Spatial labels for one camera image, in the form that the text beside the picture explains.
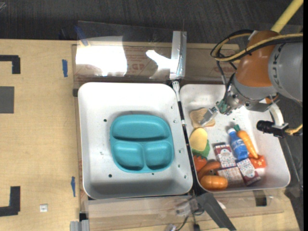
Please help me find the red and white carton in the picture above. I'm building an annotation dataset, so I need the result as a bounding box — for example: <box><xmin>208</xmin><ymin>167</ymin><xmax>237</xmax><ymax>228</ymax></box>
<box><xmin>217</xmin><ymin>167</ymin><xmax>244</xmax><ymax>185</ymax></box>
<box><xmin>236</xmin><ymin>158</ymin><xmax>261</xmax><ymax>186</ymax></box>
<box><xmin>213</xmin><ymin>143</ymin><xmax>237</xmax><ymax>169</ymax></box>

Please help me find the white plastic tray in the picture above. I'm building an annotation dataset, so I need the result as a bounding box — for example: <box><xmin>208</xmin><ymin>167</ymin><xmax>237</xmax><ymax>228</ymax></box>
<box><xmin>77</xmin><ymin>82</ymin><xmax>194</xmax><ymax>200</ymax></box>
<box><xmin>179</xmin><ymin>84</ymin><xmax>291</xmax><ymax>193</ymax></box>

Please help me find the blue bottle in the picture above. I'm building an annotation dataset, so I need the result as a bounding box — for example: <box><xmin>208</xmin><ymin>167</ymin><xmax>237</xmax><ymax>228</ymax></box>
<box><xmin>227</xmin><ymin>128</ymin><xmax>249</xmax><ymax>162</ymax></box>

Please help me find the orange toy bread roll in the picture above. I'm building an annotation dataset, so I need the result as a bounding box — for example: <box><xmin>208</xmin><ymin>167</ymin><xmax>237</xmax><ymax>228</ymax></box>
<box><xmin>200</xmin><ymin>175</ymin><xmax>229</xmax><ymax>191</ymax></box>

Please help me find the orange packet with stars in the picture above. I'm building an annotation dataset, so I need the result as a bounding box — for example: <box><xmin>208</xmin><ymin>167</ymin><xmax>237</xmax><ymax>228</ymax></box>
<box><xmin>248</xmin><ymin>154</ymin><xmax>267</xmax><ymax>169</ymax></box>

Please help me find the orange toy sausage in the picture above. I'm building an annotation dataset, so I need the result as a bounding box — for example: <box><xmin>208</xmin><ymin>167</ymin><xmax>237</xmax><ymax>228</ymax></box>
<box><xmin>197</xmin><ymin>161</ymin><xmax>222</xmax><ymax>180</ymax></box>

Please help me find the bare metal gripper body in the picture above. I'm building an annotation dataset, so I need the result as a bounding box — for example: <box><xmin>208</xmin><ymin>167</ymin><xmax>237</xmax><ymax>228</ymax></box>
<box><xmin>218</xmin><ymin>94</ymin><xmax>249</xmax><ymax>116</ymax></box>

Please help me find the blue divided plate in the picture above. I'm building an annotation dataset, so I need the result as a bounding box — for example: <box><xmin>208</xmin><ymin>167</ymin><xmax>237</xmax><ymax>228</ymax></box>
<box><xmin>109</xmin><ymin>114</ymin><xmax>175</xmax><ymax>174</ymax></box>

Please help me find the orange carrot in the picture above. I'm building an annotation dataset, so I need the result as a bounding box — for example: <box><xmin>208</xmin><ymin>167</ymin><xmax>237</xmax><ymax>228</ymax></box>
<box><xmin>233</xmin><ymin>124</ymin><xmax>259</xmax><ymax>160</ymax></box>

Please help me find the black cylinder on white bracket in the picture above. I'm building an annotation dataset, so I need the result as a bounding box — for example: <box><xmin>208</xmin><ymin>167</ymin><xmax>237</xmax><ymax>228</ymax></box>
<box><xmin>256</xmin><ymin>102</ymin><xmax>290</xmax><ymax>139</ymax></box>

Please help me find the tan bread slice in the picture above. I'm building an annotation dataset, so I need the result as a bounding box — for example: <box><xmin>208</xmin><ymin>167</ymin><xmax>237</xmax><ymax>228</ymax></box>
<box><xmin>189</xmin><ymin>107</ymin><xmax>216</xmax><ymax>129</ymax></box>

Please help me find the red toy strawberry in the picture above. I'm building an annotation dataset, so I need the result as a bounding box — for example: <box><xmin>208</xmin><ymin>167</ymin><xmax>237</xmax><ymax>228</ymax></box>
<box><xmin>193</xmin><ymin>154</ymin><xmax>208</xmax><ymax>173</ymax></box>

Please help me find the yellow and green toy corn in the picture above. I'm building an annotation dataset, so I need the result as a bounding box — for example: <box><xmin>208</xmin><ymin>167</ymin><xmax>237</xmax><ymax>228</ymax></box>
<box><xmin>189</xmin><ymin>127</ymin><xmax>211</xmax><ymax>158</ymax></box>

